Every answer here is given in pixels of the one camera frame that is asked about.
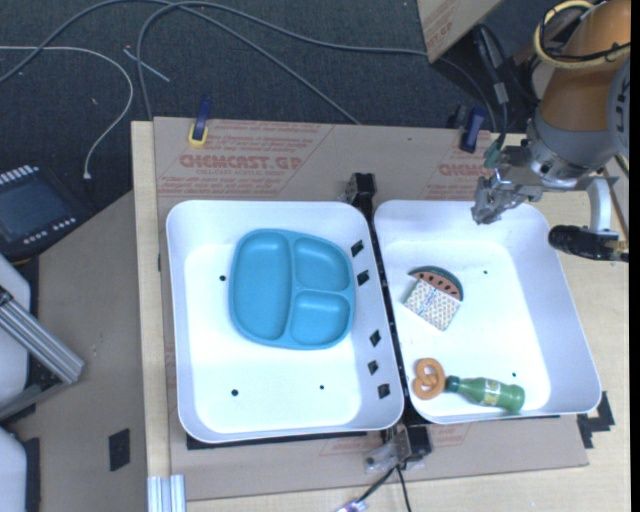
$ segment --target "robotic arm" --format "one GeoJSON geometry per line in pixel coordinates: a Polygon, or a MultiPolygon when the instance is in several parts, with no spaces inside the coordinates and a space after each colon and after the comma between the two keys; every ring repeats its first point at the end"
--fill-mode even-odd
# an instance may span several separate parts
{"type": "Polygon", "coordinates": [[[629,158],[631,0],[559,4],[534,36],[536,52],[554,66],[542,101],[529,120],[520,146],[490,148],[471,212],[478,224],[490,224],[543,192],[587,191],[591,221],[585,228],[556,226],[549,242],[556,249],[595,260],[628,262],[610,231],[610,185],[600,176],[616,154],[629,158]],[[563,53],[554,57],[542,46],[544,26],[562,10],[585,10],[563,53]]]}

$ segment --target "blue plate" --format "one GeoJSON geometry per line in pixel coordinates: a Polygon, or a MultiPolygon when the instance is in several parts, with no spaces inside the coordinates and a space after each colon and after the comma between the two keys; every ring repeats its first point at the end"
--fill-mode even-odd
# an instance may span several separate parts
{"type": "Polygon", "coordinates": [[[274,347],[328,348],[351,329],[351,263],[336,244],[281,229],[246,234],[229,278],[229,310],[248,339],[274,347]]]}

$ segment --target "white tray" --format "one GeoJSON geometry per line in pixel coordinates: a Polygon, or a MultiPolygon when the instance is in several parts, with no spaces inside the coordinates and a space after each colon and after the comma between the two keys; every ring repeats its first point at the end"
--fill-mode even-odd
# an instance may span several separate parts
{"type": "Polygon", "coordinates": [[[338,202],[194,200],[175,206],[166,228],[178,411],[189,434],[219,443],[382,430],[398,421],[404,397],[369,230],[358,210],[338,202]],[[356,284],[351,331],[337,345],[274,348],[234,328],[229,280],[221,276],[229,276],[237,242],[262,228],[330,240],[349,256],[354,278],[368,271],[368,281],[356,284]],[[358,241],[364,249],[352,257],[358,241]]]}
{"type": "MultiPolygon", "coordinates": [[[[549,226],[523,204],[500,222],[478,226],[472,204],[389,201],[375,226],[393,300],[407,378],[416,361],[438,360],[447,375],[488,377],[525,389],[518,416],[582,413],[598,405],[600,382],[555,250],[549,226]],[[441,267],[462,283],[463,301],[440,331],[403,305],[426,265],[441,267]]],[[[415,409],[434,423],[512,416],[455,393],[421,400],[415,409]]]]}

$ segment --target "toy bottle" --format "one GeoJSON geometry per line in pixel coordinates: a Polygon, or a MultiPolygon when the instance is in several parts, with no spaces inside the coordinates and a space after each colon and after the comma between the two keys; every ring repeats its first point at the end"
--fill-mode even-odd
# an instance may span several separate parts
{"type": "Polygon", "coordinates": [[[524,389],[520,386],[484,377],[461,379],[450,376],[445,389],[460,393],[478,405],[502,407],[509,412],[518,412],[524,404],[524,389]]]}

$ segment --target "pretzel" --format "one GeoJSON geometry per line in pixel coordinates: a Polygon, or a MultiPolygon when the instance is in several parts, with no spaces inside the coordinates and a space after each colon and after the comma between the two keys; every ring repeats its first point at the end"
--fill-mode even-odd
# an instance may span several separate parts
{"type": "Polygon", "coordinates": [[[429,400],[438,396],[444,390],[445,381],[444,370],[438,361],[431,357],[418,360],[413,381],[413,392],[418,398],[429,400]],[[427,373],[427,368],[432,368],[433,373],[427,373]]]}

